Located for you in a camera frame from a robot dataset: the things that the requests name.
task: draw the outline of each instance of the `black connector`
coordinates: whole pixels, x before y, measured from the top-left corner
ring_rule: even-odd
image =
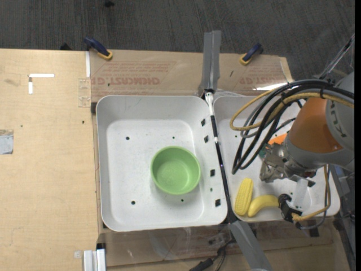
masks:
[[[212,265],[213,265],[213,260],[211,258],[208,258],[205,261],[201,261],[197,266],[190,269],[190,271],[202,271]]]

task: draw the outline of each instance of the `yellow corn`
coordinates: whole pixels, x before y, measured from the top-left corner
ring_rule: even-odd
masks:
[[[252,192],[253,181],[250,178],[245,178],[238,189],[234,207],[236,214],[243,216],[247,213],[252,198]]]

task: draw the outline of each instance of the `yellow cable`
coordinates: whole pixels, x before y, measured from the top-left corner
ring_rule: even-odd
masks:
[[[245,104],[242,108],[240,108],[231,118],[230,121],[230,128],[233,130],[239,130],[239,131],[246,131],[246,130],[251,130],[254,128],[257,128],[260,126],[261,122],[258,122],[254,125],[249,125],[249,126],[244,126],[244,127],[236,127],[233,125],[233,122],[235,121],[235,119],[239,116],[239,114],[241,112],[243,112],[247,107],[249,107],[252,103],[254,103],[255,101],[259,100],[261,97],[267,95],[270,91],[273,90],[269,90],[259,96],[257,96],[256,98],[252,99],[250,102],[248,102],[247,104]],[[301,94],[295,94],[295,95],[291,95],[290,97],[287,97],[283,100],[283,102],[279,103],[278,106],[272,111],[272,114],[270,115],[270,117],[268,118],[268,121],[271,121],[279,112],[280,110],[283,108],[284,104],[288,104],[290,102],[294,102],[296,100],[299,99],[303,99],[303,98],[310,98],[310,97],[321,97],[321,94],[318,92],[309,92],[309,93],[301,93]],[[335,102],[339,102],[342,103],[348,107],[354,108],[354,105],[342,98],[336,97],[334,95],[329,95],[329,94],[323,94],[323,98],[325,99],[329,99],[329,100],[333,100]]]
[[[326,180],[326,189],[327,189],[327,205],[326,207],[324,207],[323,209],[321,210],[318,210],[314,213],[311,213],[309,215],[306,215],[306,216],[300,216],[296,213],[292,213],[292,220],[295,221],[295,222],[300,222],[300,221],[305,221],[307,219],[310,219],[318,214],[321,214],[323,212],[325,212],[330,206],[331,206],[331,190],[330,190],[330,187],[329,187],[329,182],[328,182],[328,175],[327,175],[328,171],[327,171],[327,168],[326,168],[326,165],[324,166],[324,174],[325,174],[325,180]]]

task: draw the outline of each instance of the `gray carpet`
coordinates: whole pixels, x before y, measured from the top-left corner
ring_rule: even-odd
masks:
[[[0,47],[202,52],[204,32],[222,31],[222,53],[287,57],[294,79],[321,72],[355,31],[355,0],[0,0]],[[349,72],[351,55],[338,65]]]

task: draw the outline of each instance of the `green bowl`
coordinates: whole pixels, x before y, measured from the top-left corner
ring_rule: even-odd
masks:
[[[151,175],[162,191],[182,195],[192,191],[201,178],[201,168],[196,156],[183,147],[162,148],[152,159]]]

